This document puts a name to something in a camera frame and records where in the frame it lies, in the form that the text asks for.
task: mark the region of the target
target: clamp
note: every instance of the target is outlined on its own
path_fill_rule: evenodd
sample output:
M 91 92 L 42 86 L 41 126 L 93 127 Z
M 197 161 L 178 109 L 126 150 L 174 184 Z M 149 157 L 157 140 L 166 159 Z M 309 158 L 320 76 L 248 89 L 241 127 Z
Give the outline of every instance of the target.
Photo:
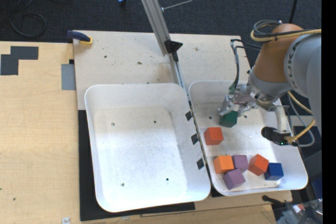
M 89 37 L 77 31 L 68 30 L 67 38 L 77 39 L 79 40 L 79 43 L 83 45 L 92 45 L 92 37 Z

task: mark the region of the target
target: blue cube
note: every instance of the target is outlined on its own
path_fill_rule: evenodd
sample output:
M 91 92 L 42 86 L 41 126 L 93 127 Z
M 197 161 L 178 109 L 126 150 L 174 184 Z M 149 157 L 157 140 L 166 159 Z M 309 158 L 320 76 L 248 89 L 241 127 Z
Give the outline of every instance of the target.
M 269 163 L 264 175 L 265 180 L 279 180 L 282 178 L 283 170 L 281 163 Z

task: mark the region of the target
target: cube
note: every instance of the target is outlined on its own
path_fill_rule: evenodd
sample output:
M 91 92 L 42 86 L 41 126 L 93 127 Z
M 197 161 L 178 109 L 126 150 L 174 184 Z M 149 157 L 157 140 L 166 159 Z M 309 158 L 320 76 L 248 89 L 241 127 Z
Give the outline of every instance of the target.
M 229 190 L 239 187 L 246 181 L 240 169 L 228 171 L 223 175 L 223 180 Z
M 265 180 L 279 180 L 283 177 L 281 163 L 269 163 L 266 172 L 264 173 Z
M 223 141 L 221 127 L 209 127 L 204 132 L 205 143 L 207 145 L 218 145 Z
M 221 155 L 216 157 L 214 159 L 214 166 L 216 174 L 224 174 L 235 168 L 230 155 Z
M 256 154 L 251 158 L 248 164 L 248 170 L 256 174 L 257 176 L 260 176 L 266 172 L 268 163 L 268 159 L 261 156 L 260 154 Z
M 219 118 L 219 124 L 221 126 L 230 128 L 237 124 L 237 118 L 238 118 L 238 112 L 232 110 Z
M 235 169 L 240 169 L 242 173 L 248 169 L 248 160 L 246 155 L 233 155 L 232 161 Z

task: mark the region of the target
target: black mat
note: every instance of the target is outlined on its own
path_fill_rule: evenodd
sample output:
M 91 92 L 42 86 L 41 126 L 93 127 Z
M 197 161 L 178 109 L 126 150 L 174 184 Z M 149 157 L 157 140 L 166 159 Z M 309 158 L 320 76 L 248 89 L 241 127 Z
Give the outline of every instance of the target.
M 139 214 L 195 210 L 195 204 L 193 202 L 187 202 L 176 205 L 157 206 L 118 213 L 111 213 L 102 209 L 96 200 L 96 193 L 94 189 L 95 182 L 93 180 L 90 137 L 89 137 L 87 115 L 85 110 L 78 111 L 78 122 L 79 122 L 79 197 L 80 197 L 81 221 L 139 215 Z

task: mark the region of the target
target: green cube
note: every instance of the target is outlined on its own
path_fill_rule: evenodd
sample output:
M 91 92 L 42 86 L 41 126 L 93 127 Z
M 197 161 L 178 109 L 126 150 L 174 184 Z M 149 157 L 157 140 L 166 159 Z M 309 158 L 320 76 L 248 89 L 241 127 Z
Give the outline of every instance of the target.
M 219 124 L 224 127 L 232 127 L 237 124 L 238 112 L 230 111 L 219 118 Z

